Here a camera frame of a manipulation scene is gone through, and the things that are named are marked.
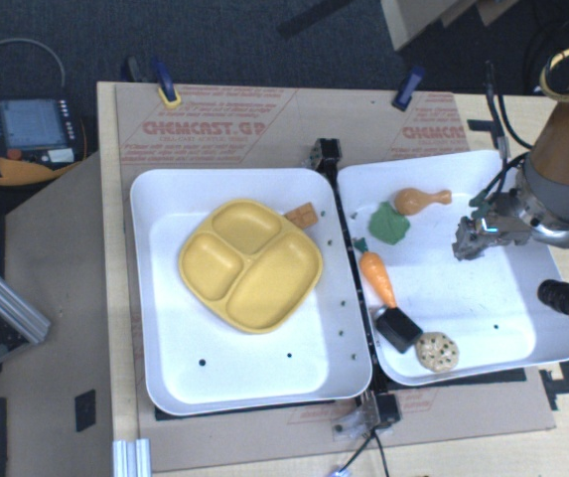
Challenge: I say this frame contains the yellow divided plate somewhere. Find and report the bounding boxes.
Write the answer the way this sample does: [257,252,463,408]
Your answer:
[178,198,325,336]

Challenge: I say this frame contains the beige chocolate chip cookie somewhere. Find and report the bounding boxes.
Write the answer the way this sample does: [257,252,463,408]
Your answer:
[413,331,461,374]

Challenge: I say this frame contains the brown cardboard board red print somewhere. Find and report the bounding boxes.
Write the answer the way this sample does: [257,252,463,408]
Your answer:
[114,82,558,474]

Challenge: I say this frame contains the black cylinder on white bracket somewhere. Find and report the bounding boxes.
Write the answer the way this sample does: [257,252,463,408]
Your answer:
[529,224,569,327]

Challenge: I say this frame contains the thin black rod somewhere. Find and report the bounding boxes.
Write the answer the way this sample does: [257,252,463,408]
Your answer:
[327,166,382,398]

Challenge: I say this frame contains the green lettuce leaf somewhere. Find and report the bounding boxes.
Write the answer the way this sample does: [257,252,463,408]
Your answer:
[367,201,412,246]

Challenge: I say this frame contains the brown chicken drumstick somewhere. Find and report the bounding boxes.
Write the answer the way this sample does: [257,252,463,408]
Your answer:
[393,187,454,218]

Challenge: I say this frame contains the brown waffle biscuit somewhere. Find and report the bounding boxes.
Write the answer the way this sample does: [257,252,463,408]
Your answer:
[283,202,321,231]

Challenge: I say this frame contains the black box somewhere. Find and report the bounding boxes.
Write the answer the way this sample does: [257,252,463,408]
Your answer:
[373,306,425,355]

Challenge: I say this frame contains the black block with thin wires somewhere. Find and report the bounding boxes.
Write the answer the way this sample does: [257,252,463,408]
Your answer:
[371,393,404,427]
[307,137,343,173]

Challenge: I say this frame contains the orange carrot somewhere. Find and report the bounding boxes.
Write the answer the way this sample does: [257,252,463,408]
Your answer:
[353,237,399,310]

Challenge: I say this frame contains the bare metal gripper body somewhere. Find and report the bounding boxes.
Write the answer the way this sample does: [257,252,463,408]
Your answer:
[476,187,546,250]

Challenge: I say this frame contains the white plastic tray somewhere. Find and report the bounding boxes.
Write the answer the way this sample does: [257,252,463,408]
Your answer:
[129,167,374,417]
[336,148,569,388]

